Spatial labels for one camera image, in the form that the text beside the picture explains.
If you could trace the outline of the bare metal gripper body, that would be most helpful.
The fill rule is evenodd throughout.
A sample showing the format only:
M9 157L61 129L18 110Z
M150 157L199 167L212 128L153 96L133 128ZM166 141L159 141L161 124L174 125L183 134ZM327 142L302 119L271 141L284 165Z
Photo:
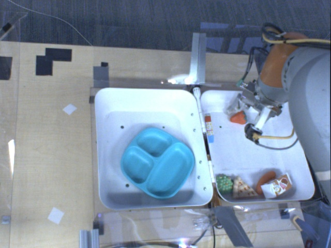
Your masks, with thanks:
M251 107L257 112L261 113L264 109L269 109L270 117L279 116L282 112L282 103L275 100L273 97L273 90L277 89L269 87L262 81L252 81L245 83L238 81L237 86L242 89L238 100L246 107Z

